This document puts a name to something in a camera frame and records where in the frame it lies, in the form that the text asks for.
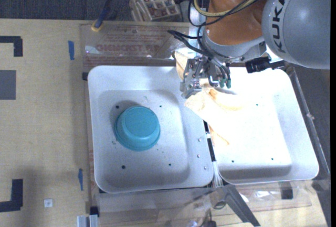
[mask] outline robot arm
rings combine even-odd
[[[197,48],[185,42],[200,56],[188,60],[182,96],[197,93],[200,78],[230,88],[229,65],[237,62],[248,72],[283,67],[284,61],[329,69],[330,5],[331,0],[211,0],[206,12],[194,0],[206,22],[196,25]],[[272,62],[268,51],[284,61]]]

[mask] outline beige floor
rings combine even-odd
[[[76,226],[89,205],[85,82],[81,78],[79,25],[83,21],[0,19],[0,35],[21,36],[24,56],[0,44],[0,69],[16,70],[16,100],[0,100],[0,201],[12,179],[24,181],[24,206],[0,213],[3,227]],[[70,60],[68,40],[75,43]],[[83,169],[84,191],[78,170]],[[256,212],[262,226],[327,226],[319,201],[312,206]],[[44,199],[54,206],[44,208]],[[225,217],[215,218],[225,224]],[[250,224],[235,224],[242,227]]]

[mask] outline gray square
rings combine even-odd
[[[16,70],[0,70],[0,100],[16,99]]]

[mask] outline blue tape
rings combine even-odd
[[[75,59],[75,44],[73,41],[68,40],[68,46],[69,46],[70,60],[74,60]]]
[[[81,168],[78,170],[78,180],[80,184],[80,190],[83,191],[83,169]]]

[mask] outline blue bowl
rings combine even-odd
[[[128,149],[138,152],[150,149],[160,137],[158,117],[149,108],[130,107],[115,121],[114,134],[117,141]]]

